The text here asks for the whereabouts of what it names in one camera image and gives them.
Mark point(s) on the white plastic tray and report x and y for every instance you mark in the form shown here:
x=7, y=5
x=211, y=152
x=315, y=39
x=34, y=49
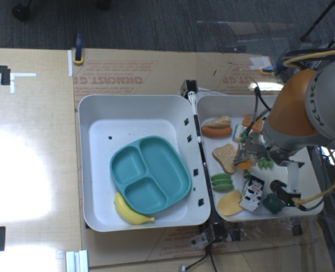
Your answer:
x=303, y=177
x=99, y=157

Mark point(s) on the blue divided plate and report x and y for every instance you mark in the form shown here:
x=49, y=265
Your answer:
x=153, y=163

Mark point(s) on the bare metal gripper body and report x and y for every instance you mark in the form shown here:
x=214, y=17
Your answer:
x=256, y=147

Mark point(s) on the white cow print carton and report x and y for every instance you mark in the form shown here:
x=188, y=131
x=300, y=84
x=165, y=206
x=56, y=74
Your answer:
x=252, y=194

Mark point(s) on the orange pizza slice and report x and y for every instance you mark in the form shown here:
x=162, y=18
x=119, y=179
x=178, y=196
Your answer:
x=248, y=121

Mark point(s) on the tan bread slice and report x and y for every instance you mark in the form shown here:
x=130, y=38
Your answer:
x=225, y=156

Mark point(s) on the brown cardboard board, red print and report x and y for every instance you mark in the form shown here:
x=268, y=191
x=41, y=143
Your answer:
x=144, y=72

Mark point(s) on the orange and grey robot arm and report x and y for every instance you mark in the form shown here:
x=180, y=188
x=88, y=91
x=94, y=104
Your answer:
x=294, y=106

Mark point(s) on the yellow banana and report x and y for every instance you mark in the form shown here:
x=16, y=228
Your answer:
x=127, y=212

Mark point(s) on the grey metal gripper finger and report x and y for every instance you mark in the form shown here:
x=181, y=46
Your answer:
x=239, y=157
x=250, y=156

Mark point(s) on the yellow round biscuit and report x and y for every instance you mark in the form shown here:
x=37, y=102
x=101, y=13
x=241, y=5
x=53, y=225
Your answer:
x=229, y=204

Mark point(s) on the small blue and yellow carton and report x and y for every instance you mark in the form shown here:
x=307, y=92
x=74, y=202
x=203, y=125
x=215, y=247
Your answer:
x=238, y=132

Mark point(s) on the orange carrot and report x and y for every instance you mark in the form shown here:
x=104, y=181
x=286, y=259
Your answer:
x=244, y=165

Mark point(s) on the black cylinder on white bracket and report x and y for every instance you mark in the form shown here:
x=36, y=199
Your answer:
x=293, y=177

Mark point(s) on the brown bread wedge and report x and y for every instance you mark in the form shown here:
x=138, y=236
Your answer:
x=219, y=122

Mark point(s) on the small green pea pod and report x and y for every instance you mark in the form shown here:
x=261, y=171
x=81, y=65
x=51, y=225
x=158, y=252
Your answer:
x=266, y=164

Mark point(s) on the orange sausage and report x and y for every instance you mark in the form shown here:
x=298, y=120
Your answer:
x=216, y=132

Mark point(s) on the dark green broccoli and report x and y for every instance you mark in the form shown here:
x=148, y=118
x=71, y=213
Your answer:
x=272, y=204

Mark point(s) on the large green pea pod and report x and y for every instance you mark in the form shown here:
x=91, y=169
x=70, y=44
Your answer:
x=221, y=182

